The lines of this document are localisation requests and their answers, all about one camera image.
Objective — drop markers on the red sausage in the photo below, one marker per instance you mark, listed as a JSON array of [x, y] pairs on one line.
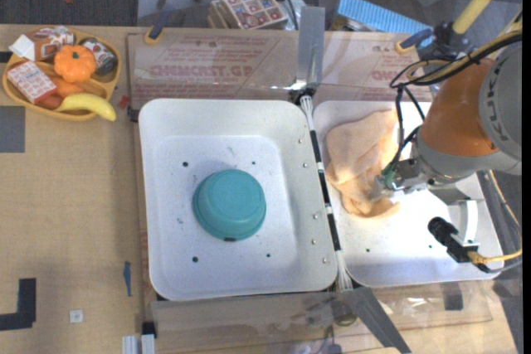
[[50, 101]]

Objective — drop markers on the brown cardboard board red print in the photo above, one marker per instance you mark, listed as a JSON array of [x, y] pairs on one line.
[[215, 66]]

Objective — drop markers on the orange pumpkin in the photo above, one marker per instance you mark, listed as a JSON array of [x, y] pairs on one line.
[[74, 63]]

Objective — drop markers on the white plastic tray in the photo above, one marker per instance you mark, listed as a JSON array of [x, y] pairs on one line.
[[398, 244], [232, 128]]

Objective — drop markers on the small white square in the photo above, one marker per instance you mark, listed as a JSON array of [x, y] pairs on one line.
[[76, 316]]

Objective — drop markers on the black cylinder on white bracket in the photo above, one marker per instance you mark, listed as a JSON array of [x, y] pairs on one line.
[[443, 229]]

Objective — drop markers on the blue ribbed sheet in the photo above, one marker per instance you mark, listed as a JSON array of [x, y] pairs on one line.
[[379, 16]]

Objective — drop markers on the wooden noughts and crosses box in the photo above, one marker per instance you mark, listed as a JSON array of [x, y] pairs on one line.
[[253, 6]]

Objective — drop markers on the red and white packet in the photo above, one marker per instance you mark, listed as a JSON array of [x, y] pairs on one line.
[[31, 82]]

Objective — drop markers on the white and orange carton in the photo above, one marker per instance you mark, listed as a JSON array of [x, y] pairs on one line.
[[39, 45]]

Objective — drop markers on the yellow banana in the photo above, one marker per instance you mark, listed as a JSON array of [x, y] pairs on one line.
[[89, 103]]

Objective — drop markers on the pale orange cloth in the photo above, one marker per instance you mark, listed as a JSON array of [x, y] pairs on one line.
[[357, 153]]

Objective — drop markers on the red and white can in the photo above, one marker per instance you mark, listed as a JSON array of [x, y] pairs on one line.
[[99, 54]]

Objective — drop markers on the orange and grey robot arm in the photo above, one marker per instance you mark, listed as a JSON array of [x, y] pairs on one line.
[[456, 124]]

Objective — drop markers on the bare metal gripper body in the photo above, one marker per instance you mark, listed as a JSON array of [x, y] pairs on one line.
[[408, 176]]

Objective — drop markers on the teal bowl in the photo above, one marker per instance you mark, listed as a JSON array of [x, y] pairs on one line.
[[229, 204]]

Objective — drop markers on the orange carrot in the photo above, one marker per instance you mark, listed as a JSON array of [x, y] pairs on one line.
[[68, 88]]

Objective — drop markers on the yellow divided plate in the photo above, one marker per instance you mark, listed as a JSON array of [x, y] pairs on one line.
[[105, 85]]

